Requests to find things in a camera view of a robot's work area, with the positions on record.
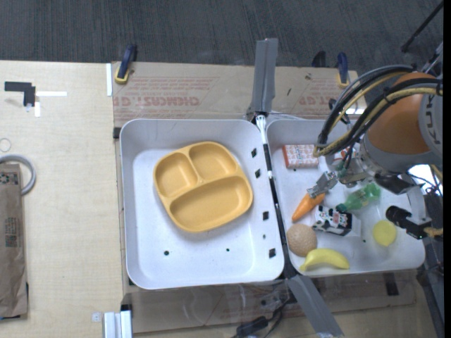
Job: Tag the black cylinder on white bracket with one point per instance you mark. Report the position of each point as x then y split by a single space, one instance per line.
401 218

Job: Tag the yellow banana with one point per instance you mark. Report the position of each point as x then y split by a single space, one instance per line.
326 258

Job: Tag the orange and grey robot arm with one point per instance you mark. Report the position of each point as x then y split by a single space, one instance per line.
398 132

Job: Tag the orange carrot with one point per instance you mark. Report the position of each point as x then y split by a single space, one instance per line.
304 207

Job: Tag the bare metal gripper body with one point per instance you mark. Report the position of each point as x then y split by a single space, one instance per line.
360 169

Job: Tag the tan round bread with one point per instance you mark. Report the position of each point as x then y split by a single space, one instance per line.
301 239

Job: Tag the brown cardboard board red print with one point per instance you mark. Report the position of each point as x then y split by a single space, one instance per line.
183 93

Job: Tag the brown paper packet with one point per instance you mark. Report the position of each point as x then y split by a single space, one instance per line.
12 245

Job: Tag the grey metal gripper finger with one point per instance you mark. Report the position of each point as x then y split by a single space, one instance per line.
314 190
328 179

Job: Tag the yellow lemon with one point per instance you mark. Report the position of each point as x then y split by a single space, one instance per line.
384 233

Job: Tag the yellow divided plate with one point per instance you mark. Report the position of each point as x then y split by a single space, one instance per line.
202 188

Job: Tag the black and white cow carton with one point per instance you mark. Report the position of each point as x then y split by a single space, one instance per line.
333 221

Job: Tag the white plastic tray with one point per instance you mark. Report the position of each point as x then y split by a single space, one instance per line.
366 259
197 259

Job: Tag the orange and white carton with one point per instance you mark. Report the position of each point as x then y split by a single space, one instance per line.
299 157

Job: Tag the green broccoli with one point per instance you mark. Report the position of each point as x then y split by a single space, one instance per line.
361 196

